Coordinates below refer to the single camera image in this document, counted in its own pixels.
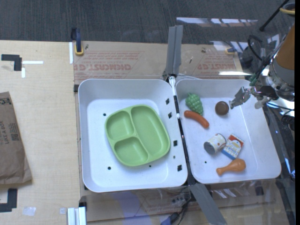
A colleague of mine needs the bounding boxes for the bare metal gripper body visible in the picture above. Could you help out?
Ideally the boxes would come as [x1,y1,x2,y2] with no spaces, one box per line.
[250,73,295,102]

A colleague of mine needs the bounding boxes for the green grapes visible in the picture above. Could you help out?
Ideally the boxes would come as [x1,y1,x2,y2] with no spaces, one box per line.
[185,92,204,116]

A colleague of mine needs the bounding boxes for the orange sausage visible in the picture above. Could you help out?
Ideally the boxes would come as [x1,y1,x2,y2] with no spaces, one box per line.
[183,110,210,129]

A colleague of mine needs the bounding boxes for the white blue orange carton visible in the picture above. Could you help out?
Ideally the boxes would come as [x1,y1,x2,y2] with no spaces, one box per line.
[221,133,245,161]

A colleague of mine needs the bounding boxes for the white can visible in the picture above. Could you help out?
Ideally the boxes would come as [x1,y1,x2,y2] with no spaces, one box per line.
[203,133,227,155]

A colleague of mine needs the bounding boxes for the white plastic tray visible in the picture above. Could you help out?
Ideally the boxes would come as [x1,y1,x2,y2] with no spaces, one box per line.
[175,79,282,185]
[78,78,188,193]

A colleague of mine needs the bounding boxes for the orange chicken drumstick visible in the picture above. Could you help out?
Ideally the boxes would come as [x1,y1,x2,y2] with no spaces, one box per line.
[216,158,247,177]

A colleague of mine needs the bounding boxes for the green divided plate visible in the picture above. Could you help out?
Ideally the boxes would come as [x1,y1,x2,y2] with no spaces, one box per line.
[105,104,171,167]

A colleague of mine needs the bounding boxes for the brown cardboard board red print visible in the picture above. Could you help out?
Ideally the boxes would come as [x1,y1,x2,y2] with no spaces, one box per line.
[73,40,282,222]

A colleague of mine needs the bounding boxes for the brown paper packet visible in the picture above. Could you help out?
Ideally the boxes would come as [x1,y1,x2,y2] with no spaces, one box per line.
[0,91,33,185]

